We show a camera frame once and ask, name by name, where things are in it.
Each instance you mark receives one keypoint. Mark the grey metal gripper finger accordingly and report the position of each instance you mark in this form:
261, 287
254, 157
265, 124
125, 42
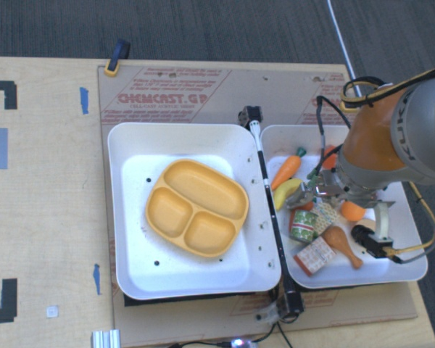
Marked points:
307, 187
299, 199

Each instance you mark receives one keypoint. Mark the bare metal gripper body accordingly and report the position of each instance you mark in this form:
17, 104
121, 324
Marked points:
335, 189

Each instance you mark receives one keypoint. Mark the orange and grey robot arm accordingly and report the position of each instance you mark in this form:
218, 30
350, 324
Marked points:
377, 140

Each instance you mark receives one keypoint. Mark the yellow banana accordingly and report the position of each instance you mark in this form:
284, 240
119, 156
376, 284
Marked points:
284, 192

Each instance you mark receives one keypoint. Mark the orange carrot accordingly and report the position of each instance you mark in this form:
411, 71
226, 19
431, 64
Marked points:
286, 170

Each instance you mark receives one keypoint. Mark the green and white can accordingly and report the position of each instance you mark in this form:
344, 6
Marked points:
303, 227

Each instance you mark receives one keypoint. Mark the small orange toy food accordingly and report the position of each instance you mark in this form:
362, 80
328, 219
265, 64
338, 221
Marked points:
330, 161

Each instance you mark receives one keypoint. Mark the thin black and white rod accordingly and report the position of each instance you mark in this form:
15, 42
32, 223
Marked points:
273, 212

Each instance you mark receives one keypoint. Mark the orange round fruit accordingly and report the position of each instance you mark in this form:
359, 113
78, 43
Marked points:
352, 211

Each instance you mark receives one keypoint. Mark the yellow and green patterned packet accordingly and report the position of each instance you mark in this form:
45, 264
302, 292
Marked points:
326, 218

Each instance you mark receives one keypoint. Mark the brown chicken drumstick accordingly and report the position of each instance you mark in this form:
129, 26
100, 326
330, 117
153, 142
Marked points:
339, 239

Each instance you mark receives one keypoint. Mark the orange and white carton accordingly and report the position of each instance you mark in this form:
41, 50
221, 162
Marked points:
313, 256

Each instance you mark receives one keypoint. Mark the white plastic tray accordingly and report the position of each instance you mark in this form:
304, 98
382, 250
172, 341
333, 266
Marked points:
402, 238
137, 252

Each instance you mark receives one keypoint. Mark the yellow divided plate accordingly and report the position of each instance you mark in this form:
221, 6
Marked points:
199, 209

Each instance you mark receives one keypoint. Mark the brown cardboard board red print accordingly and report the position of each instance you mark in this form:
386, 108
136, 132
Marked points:
210, 93

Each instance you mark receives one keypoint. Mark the black cylinder on white bracket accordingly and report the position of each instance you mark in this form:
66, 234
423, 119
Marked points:
371, 243

